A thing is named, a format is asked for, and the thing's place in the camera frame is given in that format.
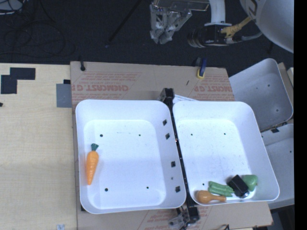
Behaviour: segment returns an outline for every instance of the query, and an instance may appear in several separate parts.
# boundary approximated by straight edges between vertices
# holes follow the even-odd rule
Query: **cardboard sheet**
[[[82,211],[79,194],[79,165],[75,108],[85,99],[157,100],[163,88],[173,88],[176,95],[199,101],[234,101],[227,71],[205,70],[204,79],[196,67],[157,66],[119,63],[71,62],[71,94],[74,127],[77,220],[79,230],[155,230],[170,229],[168,220],[175,209],[132,211],[94,215]],[[199,207],[201,219],[188,229],[230,229],[268,226],[272,216],[266,202]]]

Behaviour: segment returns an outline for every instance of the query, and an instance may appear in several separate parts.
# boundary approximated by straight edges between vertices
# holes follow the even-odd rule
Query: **carrot top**
[[[92,145],[92,151],[96,151],[96,149],[99,147],[97,144],[93,143]]]

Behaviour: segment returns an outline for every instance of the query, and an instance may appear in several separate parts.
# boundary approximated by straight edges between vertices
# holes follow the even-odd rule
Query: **orange carrot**
[[[92,150],[87,154],[86,159],[86,177],[87,177],[87,184],[92,184],[92,180],[96,171],[96,167],[98,164],[99,155],[96,152],[98,148],[97,144],[92,144]]]

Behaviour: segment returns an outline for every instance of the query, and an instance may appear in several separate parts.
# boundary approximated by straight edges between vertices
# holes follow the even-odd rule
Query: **yellow zip tie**
[[[236,24],[236,25],[233,25],[233,26],[224,27],[221,30],[221,33],[226,33],[225,38],[233,37],[236,34],[236,32],[240,31],[242,29],[242,27],[245,26],[250,21],[251,21],[251,18],[247,17],[245,20],[243,20],[239,24]]]

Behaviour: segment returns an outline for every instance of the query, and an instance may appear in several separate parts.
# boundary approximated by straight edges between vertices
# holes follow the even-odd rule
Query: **black floor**
[[[192,11],[192,17],[175,32],[173,40],[156,44],[150,38],[153,0],[142,0],[111,40],[138,0],[28,0],[20,11],[0,11],[0,62],[69,64],[83,61],[192,66],[196,58],[207,58],[208,67],[226,68],[232,76],[266,58],[293,67],[294,55],[271,43],[264,35],[225,47],[195,48],[187,35],[211,21],[207,11]],[[225,0],[226,22],[237,24],[247,17],[239,0]],[[250,22],[238,32],[259,32]]]

